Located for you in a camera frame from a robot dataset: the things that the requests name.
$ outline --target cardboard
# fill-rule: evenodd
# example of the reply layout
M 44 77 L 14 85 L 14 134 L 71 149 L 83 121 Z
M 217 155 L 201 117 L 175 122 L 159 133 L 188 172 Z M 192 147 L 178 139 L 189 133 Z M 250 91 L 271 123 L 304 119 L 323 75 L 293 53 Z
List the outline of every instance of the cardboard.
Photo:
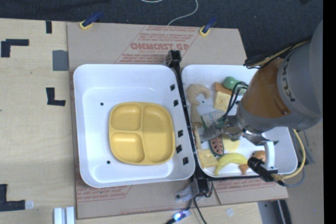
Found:
M 161 64 L 169 50 L 179 50 L 181 68 L 191 64 L 242 65 L 246 59 L 237 29 L 212 28 L 207 36 L 197 27 L 93 24 L 87 30 L 79 23 L 67 24 L 70 97 L 76 173 L 77 218 L 92 218 L 183 209 L 186 202 L 175 202 L 175 193 L 188 180 L 110 188 L 92 188 L 79 174 L 74 70 L 86 63 Z M 284 199 L 287 190 L 259 178 L 214 182 L 214 194 L 202 198 L 199 206 L 229 205 L 251 201 Z

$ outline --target white tray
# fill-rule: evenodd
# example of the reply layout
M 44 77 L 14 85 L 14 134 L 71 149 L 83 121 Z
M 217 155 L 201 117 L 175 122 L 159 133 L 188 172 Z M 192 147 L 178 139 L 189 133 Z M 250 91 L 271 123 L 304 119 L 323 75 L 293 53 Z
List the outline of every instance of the white tray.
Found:
M 74 93 L 79 167 L 84 182 L 92 187 L 111 187 L 189 178 L 194 173 L 195 161 L 178 90 L 174 72 L 162 65 L 78 67 L 74 73 Z M 112 108 L 122 102 L 152 102 L 170 112 L 179 149 L 168 162 L 130 165 L 114 157 L 108 120 Z
M 210 89 L 211 97 L 205 99 L 202 94 L 197 97 L 200 105 L 197 106 L 197 110 L 200 115 L 208 114 L 214 111 L 218 111 L 213 108 L 215 100 L 215 89 L 214 82 L 222 83 L 224 79 L 228 76 L 234 77 L 236 80 L 244 81 L 249 84 L 256 69 L 247 69 L 243 66 L 225 66 L 225 65 L 190 65 L 183 69 L 182 71 L 182 81 L 184 92 L 191 84 L 203 84 L 208 89 Z M 187 108 L 190 114 L 190 104 L 187 101 Z M 233 107 L 229 115 L 234 115 L 236 113 L 236 106 Z M 199 133 L 204 132 L 203 128 L 199 129 Z M 295 149 L 292 143 L 292 139 L 289 134 L 289 130 L 286 127 L 277 127 L 270 131 L 265 132 L 264 137 L 272 140 L 279 141 L 275 145 L 275 166 L 278 168 L 279 174 L 289 174 L 292 173 L 297 165 L 298 160 L 295 153 Z M 202 148 L 209 148 L 209 143 L 202 143 Z M 239 148 L 236 152 L 243 154 L 247 159 L 249 159 L 254 151 L 265 150 L 263 146 L 255 146 L 250 141 L 245 138 L 240 139 Z M 250 168 L 247 170 L 245 175 L 241 174 L 237 164 L 229 164 L 221 170 L 218 176 L 214 174 L 215 167 L 203 169 L 203 172 L 211 177 L 243 177 L 243 176 L 255 176 Z

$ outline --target gray tape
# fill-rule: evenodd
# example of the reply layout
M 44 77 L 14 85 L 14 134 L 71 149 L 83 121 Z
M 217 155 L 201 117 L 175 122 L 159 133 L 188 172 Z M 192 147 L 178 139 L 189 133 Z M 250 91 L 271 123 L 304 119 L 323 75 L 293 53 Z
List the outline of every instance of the gray tape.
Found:
M 69 61 L 68 52 L 64 50 L 53 50 L 52 53 L 52 70 L 53 71 L 68 71 Z

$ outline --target blue clamp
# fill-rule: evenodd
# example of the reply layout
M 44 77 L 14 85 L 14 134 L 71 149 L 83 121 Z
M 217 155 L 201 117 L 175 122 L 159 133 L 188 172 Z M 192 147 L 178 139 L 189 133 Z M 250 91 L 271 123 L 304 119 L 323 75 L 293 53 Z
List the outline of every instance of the blue clamp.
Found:
M 90 17 L 86 18 L 86 20 L 79 23 L 80 28 L 86 30 L 92 26 L 92 23 L 99 21 L 99 19 L 103 17 L 103 12 L 96 12 L 92 14 Z
M 216 24 L 217 24 L 217 17 L 215 16 L 211 18 L 211 20 L 200 29 L 199 31 L 200 35 L 205 37 L 207 34 L 209 34 L 210 28 L 214 27 Z

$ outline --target yellow plate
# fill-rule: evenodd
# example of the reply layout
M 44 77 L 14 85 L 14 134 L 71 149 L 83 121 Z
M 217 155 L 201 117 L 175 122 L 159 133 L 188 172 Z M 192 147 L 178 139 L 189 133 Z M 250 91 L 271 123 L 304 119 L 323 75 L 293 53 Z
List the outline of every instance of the yellow plate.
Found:
M 162 164 L 170 160 L 175 151 L 171 115 L 154 103 L 116 105 L 110 113 L 109 139 L 114 156 L 128 164 Z

